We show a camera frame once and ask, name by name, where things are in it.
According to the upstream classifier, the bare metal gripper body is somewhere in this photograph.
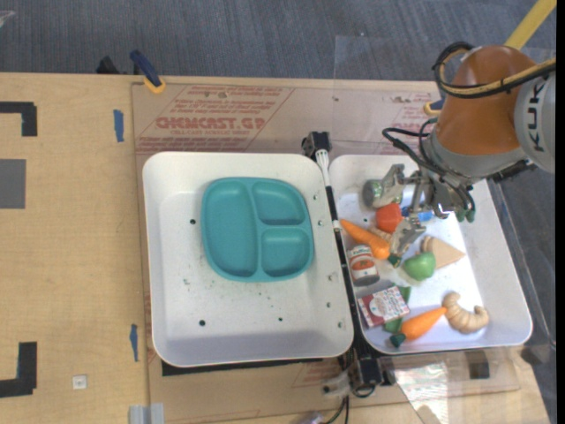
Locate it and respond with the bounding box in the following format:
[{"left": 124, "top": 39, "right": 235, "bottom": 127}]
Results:
[{"left": 410, "top": 170, "right": 473, "bottom": 218}]

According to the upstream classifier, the silver and green can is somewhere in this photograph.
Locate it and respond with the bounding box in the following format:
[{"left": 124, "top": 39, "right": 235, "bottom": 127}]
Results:
[{"left": 362, "top": 178, "right": 403, "bottom": 209}]

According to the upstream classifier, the small blue bottle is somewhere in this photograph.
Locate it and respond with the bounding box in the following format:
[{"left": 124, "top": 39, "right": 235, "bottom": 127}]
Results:
[{"left": 401, "top": 208, "right": 434, "bottom": 223}]

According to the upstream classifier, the green toy apple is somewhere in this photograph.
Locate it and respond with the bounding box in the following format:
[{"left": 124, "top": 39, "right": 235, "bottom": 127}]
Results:
[{"left": 402, "top": 252, "right": 438, "bottom": 283}]

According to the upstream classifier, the orange carrot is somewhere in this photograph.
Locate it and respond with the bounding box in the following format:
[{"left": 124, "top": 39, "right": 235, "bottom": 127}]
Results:
[
  {"left": 339, "top": 218, "right": 403, "bottom": 269},
  {"left": 388, "top": 306, "right": 448, "bottom": 349}
]

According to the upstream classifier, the red tomato can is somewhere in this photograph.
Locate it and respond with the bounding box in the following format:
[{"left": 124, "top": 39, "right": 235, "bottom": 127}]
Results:
[{"left": 347, "top": 244, "right": 381, "bottom": 287}]

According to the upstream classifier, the thin black and white rod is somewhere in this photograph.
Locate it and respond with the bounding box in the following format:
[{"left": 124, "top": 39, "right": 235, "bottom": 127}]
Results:
[{"left": 315, "top": 148, "right": 359, "bottom": 353}]

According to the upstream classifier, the red and white carton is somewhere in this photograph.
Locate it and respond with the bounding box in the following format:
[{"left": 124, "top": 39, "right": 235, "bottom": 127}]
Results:
[{"left": 356, "top": 285, "right": 411, "bottom": 329}]

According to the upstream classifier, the green toy leaf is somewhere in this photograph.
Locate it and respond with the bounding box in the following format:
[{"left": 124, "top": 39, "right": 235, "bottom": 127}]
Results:
[{"left": 382, "top": 284, "right": 413, "bottom": 334}]

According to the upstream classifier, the beige croissant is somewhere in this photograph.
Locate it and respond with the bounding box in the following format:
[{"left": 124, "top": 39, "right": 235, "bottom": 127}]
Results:
[{"left": 441, "top": 291, "right": 491, "bottom": 336}]

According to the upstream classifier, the white plastic tray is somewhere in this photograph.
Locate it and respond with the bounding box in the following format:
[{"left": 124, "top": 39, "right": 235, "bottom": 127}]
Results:
[
  {"left": 141, "top": 151, "right": 355, "bottom": 368},
  {"left": 328, "top": 155, "right": 534, "bottom": 355}
]

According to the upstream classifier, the green divided plate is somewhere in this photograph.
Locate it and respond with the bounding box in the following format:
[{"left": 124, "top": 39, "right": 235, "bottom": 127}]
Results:
[{"left": 200, "top": 177, "right": 315, "bottom": 283}]

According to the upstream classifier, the brown cardboard board red print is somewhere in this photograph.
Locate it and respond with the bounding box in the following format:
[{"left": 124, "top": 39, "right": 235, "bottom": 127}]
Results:
[{"left": 131, "top": 81, "right": 523, "bottom": 411}]

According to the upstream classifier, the black cylinder on white bracket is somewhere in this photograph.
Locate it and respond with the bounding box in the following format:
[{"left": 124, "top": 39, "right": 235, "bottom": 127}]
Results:
[{"left": 490, "top": 159, "right": 539, "bottom": 184}]

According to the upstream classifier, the black block with wires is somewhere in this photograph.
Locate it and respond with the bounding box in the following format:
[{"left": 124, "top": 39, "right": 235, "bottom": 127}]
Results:
[
  {"left": 302, "top": 131, "right": 333, "bottom": 156},
  {"left": 350, "top": 355, "right": 386, "bottom": 389}
]

